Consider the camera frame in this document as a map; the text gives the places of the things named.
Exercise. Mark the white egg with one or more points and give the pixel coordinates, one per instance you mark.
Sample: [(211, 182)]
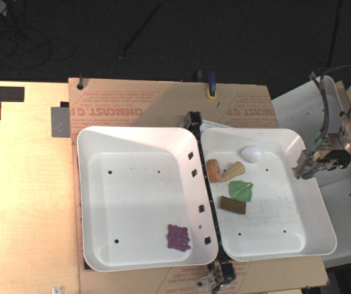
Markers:
[(252, 154)]

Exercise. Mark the green lettuce leaf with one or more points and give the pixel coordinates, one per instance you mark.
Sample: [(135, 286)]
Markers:
[(240, 190)]

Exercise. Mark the brown chocolate bar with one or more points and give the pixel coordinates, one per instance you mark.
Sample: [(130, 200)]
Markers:
[(232, 205)]

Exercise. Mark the brown cardboard board red print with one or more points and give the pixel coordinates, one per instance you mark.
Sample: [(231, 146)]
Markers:
[(163, 103)]

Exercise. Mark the thin black rod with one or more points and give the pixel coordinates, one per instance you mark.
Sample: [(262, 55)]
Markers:
[(212, 207)]

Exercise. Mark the white plastic tray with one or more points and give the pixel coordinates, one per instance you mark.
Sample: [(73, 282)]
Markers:
[(270, 213), (138, 201)]

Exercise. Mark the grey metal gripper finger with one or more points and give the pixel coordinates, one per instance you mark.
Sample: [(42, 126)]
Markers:
[(309, 156), (305, 169)]

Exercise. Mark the tan waffle cone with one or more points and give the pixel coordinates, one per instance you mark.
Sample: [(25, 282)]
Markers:
[(234, 171)]

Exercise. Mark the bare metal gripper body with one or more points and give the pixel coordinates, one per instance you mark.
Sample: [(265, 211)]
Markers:
[(339, 156)]

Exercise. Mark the orange bread roll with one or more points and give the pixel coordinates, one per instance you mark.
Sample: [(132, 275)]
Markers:
[(213, 170)]

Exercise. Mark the purple grapes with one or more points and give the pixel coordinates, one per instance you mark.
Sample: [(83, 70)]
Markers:
[(178, 237)]

